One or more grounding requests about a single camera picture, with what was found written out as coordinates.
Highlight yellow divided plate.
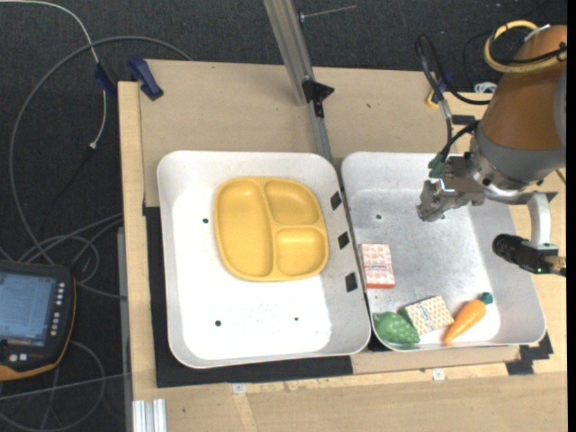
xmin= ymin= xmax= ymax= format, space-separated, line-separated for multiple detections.
xmin=213 ymin=176 xmax=330 ymax=283

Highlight orange patterned small carton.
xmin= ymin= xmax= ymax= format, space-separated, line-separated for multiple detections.
xmin=402 ymin=295 xmax=455 ymax=337

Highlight black cylinder on white bracket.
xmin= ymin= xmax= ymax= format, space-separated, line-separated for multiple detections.
xmin=491 ymin=192 xmax=562 ymax=275

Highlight pale brown flat board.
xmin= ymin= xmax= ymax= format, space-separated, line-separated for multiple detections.
xmin=138 ymin=58 xmax=523 ymax=374

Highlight orange carrot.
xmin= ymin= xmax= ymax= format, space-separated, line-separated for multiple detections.
xmin=443 ymin=292 xmax=495 ymax=347

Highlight white plastic tray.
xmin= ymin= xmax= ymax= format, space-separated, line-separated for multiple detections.
xmin=156 ymin=149 xmax=373 ymax=370
xmin=340 ymin=150 xmax=548 ymax=353

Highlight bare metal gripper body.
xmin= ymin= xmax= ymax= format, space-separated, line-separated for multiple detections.
xmin=439 ymin=148 xmax=545 ymax=209

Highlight green grapes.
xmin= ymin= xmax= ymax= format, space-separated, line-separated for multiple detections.
xmin=372 ymin=311 xmax=421 ymax=347

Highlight red patterned small carton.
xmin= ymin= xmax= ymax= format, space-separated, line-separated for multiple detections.
xmin=358 ymin=242 xmax=397 ymax=291

